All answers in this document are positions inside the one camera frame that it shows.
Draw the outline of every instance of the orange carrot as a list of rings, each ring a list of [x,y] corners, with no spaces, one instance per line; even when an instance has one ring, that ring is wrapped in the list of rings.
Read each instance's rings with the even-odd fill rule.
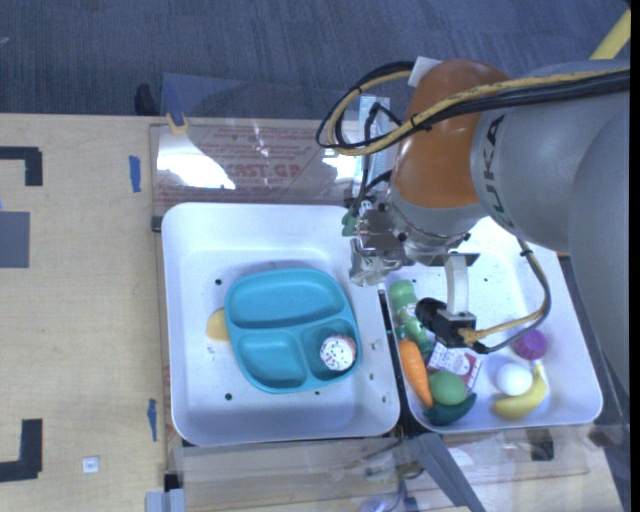
[[[433,407],[433,397],[429,388],[427,368],[422,360],[418,345],[411,340],[403,338],[398,342],[398,351],[400,352],[400,363],[402,364],[404,376],[422,404],[430,409]]]

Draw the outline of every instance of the green bottle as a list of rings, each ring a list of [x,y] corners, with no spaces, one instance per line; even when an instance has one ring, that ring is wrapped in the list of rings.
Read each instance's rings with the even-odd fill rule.
[[[394,313],[394,326],[397,339],[408,338],[418,344],[420,352],[433,351],[433,342],[427,337],[427,330],[416,318],[418,297],[409,279],[396,281],[389,288],[391,308]]]

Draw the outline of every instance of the wooden tabletop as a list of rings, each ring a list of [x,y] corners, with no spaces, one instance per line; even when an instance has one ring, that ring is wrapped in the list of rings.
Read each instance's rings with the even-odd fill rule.
[[[0,146],[37,147],[43,156],[42,186],[25,186],[24,161],[0,160],[0,211],[30,213],[28,268],[0,268],[0,462],[20,458],[23,420],[41,419],[43,432],[42,471],[0,483],[0,510],[143,510],[145,493],[163,487],[162,322],[150,229],[149,127],[158,122],[0,115]],[[130,157],[140,162],[139,191]],[[568,476],[470,480],[487,510],[621,510],[602,450],[585,440],[580,453],[581,469]],[[232,469],[241,471],[236,460]],[[416,492],[424,510],[448,506],[437,489]]]

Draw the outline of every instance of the blue divided plate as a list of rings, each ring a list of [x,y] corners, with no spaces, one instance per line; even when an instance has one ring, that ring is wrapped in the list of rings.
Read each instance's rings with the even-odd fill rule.
[[[315,389],[344,379],[362,354],[351,305],[338,282],[312,268],[261,272],[238,279],[225,297],[231,345],[245,377],[269,393]],[[331,335],[356,342],[354,364],[330,370],[320,358]]]

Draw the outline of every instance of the white egg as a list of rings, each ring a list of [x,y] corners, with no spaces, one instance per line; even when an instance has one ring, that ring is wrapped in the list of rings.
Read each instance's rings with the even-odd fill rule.
[[[533,373],[517,363],[507,363],[496,375],[496,385],[504,394],[518,396],[531,387]]]

